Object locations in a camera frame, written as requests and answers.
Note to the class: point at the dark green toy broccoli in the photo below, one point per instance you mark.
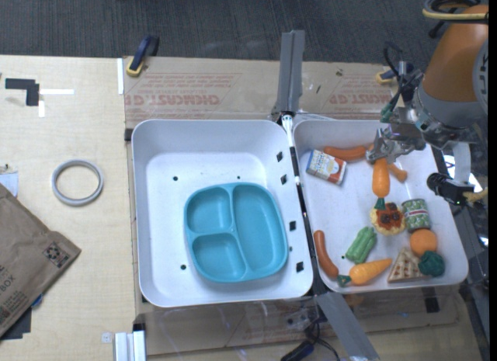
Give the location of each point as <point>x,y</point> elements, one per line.
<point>432,264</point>

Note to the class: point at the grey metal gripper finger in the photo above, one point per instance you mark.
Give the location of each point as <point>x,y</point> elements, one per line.
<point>377,154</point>
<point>401,150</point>

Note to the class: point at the brown cardboard board red print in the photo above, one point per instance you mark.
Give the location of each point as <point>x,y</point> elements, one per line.
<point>217,91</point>

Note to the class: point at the white plastic tray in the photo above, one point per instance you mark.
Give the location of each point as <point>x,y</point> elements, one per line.
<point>341,204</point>
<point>163,212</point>

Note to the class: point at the black cylinder on white bracket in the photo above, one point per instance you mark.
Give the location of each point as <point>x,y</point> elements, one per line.
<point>446,186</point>

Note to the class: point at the yellow toy pasta red sauce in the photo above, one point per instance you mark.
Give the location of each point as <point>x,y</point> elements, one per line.
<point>387,219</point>

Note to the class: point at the orange toy carrot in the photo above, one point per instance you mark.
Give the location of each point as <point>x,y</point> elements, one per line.
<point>381,179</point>
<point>369,271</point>

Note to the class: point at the white and orange carton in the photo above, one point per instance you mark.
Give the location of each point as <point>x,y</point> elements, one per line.
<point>326,167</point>

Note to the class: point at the orange toy fruit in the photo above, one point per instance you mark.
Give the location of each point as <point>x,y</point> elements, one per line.
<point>423,242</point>

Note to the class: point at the blue divided plate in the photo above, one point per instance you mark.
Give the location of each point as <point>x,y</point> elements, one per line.
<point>237,231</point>

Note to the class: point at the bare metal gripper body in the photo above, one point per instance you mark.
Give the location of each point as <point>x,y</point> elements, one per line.
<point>407,126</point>

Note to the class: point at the brown paper envelope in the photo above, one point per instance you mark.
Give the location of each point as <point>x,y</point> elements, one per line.
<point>27,258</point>

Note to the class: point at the green and white can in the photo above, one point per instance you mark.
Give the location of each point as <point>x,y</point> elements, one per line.
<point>416,215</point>

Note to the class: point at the toy pizza slice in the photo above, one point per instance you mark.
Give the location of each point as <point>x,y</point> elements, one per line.
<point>404,268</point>

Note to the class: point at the small orange toy sausage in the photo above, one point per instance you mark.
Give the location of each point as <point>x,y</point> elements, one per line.
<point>399,173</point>

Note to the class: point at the light green toy bean bundle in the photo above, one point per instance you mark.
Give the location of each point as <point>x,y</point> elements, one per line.
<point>361,245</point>

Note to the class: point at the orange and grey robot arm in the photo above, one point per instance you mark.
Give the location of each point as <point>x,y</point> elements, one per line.
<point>450,64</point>

